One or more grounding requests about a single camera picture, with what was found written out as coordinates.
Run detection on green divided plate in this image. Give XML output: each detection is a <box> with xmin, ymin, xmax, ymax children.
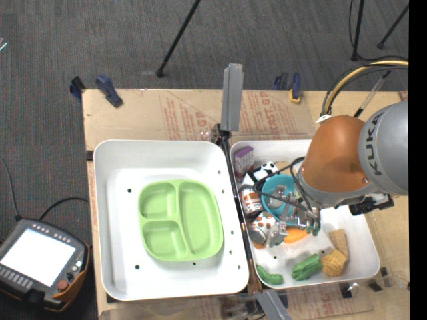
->
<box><xmin>137</xmin><ymin>179</ymin><xmax>225</xmax><ymax>263</ymax></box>

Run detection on black block with thin wires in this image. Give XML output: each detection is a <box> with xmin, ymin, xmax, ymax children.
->
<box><xmin>210</xmin><ymin>123</ymin><xmax>232</xmax><ymax>145</ymax></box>

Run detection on small can with orange label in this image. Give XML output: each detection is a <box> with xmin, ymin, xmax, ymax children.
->
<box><xmin>240</xmin><ymin>186</ymin><xmax>264</xmax><ymax>217</ymax></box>

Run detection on green leafy vegetable toy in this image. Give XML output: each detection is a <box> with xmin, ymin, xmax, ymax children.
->
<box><xmin>290</xmin><ymin>253</ymin><xmax>324</xmax><ymax>281</ymax></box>

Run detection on brown cardboard board red print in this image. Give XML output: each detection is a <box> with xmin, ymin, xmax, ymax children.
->
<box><xmin>81</xmin><ymin>88</ymin><xmax>410</xmax><ymax>320</ymax></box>

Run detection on white plastic tray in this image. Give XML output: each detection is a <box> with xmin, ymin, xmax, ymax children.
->
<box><xmin>93</xmin><ymin>139</ymin><xmax>250</xmax><ymax>302</ymax></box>
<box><xmin>229</xmin><ymin>139</ymin><xmax>382</xmax><ymax>291</ymax></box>

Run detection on orange carrot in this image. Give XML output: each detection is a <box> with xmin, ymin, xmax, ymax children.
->
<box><xmin>252</xmin><ymin>227</ymin><xmax>310</xmax><ymax>250</ymax></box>

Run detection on green pea pod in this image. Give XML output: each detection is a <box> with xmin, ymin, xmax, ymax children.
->
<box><xmin>256</xmin><ymin>264</ymin><xmax>285</xmax><ymax>285</ymax></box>

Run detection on tan waffle cone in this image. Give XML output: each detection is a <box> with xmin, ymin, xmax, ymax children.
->
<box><xmin>328</xmin><ymin>229</ymin><xmax>350</xmax><ymax>263</ymax></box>

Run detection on yellow corn cob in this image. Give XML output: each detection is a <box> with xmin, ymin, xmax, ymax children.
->
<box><xmin>320</xmin><ymin>248</ymin><xmax>348</xmax><ymax>277</ymax></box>

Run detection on purple and white carton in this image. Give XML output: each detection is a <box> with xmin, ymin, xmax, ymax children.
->
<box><xmin>234</xmin><ymin>145</ymin><xmax>256</xmax><ymax>180</ymax></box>

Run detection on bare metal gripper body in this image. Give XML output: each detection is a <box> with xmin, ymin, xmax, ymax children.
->
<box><xmin>285</xmin><ymin>199</ymin><xmax>322</xmax><ymax>237</ymax></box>

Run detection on black tripod stand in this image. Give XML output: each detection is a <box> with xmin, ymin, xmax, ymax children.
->
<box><xmin>350</xmin><ymin>0</ymin><xmax>410</xmax><ymax>62</ymax></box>
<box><xmin>155</xmin><ymin>0</ymin><xmax>209</xmax><ymax>78</ymax></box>

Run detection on small can with tomato print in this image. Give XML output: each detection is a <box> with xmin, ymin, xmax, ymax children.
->
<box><xmin>249</xmin><ymin>211</ymin><xmax>278</xmax><ymax>247</ymax></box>

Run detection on black and white cow toy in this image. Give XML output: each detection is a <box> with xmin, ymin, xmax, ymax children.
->
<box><xmin>248</xmin><ymin>161</ymin><xmax>280</xmax><ymax>183</ymax></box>

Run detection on blue bowl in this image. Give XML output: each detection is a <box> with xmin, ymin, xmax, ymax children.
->
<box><xmin>260</xmin><ymin>173</ymin><xmax>300</xmax><ymax>227</ymax></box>

